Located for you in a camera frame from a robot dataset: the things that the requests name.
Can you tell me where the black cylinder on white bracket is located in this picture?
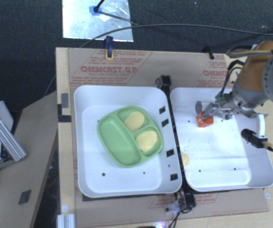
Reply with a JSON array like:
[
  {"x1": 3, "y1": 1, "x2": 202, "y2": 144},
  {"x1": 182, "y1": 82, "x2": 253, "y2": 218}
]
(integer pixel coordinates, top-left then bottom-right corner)
[{"x1": 240, "y1": 114, "x2": 269, "y2": 149}]

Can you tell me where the white plastic tray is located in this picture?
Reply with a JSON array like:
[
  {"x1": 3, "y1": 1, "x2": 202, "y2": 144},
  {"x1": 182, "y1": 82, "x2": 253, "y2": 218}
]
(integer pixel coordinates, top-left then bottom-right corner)
[
  {"x1": 73, "y1": 85, "x2": 183, "y2": 198},
  {"x1": 169, "y1": 87, "x2": 273, "y2": 192}
]

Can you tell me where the thin black rod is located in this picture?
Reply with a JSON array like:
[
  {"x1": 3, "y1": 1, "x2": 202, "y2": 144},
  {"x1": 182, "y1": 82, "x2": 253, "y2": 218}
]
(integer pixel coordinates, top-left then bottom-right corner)
[{"x1": 164, "y1": 86, "x2": 189, "y2": 195}]

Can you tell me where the brown cardboard board, red print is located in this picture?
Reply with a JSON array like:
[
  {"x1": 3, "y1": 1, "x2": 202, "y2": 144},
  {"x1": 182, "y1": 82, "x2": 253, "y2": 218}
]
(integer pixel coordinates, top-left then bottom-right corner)
[{"x1": 67, "y1": 47, "x2": 269, "y2": 228}]

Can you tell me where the green divided plate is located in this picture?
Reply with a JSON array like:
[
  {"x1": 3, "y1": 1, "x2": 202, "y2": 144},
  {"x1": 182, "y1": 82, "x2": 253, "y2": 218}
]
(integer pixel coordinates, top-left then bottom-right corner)
[{"x1": 96, "y1": 105, "x2": 164, "y2": 168}]

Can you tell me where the red packet with yellow stars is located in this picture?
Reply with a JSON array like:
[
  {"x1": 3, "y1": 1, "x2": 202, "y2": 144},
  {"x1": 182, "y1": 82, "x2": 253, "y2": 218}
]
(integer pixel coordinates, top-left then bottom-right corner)
[{"x1": 196, "y1": 111, "x2": 214, "y2": 128}]

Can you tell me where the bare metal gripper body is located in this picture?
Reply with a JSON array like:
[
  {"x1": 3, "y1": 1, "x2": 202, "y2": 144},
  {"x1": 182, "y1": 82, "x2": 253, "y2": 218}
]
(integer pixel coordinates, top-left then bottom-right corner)
[{"x1": 215, "y1": 93, "x2": 255, "y2": 120}]

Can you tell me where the yellow biscuit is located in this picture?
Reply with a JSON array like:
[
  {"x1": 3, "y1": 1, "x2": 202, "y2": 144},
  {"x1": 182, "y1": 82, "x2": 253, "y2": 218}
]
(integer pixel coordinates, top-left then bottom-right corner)
[
  {"x1": 135, "y1": 130, "x2": 159, "y2": 152},
  {"x1": 180, "y1": 152, "x2": 189, "y2": 167},
  {"x1": 123, "y1": 111, "x2": 145, "y2": 132}
]

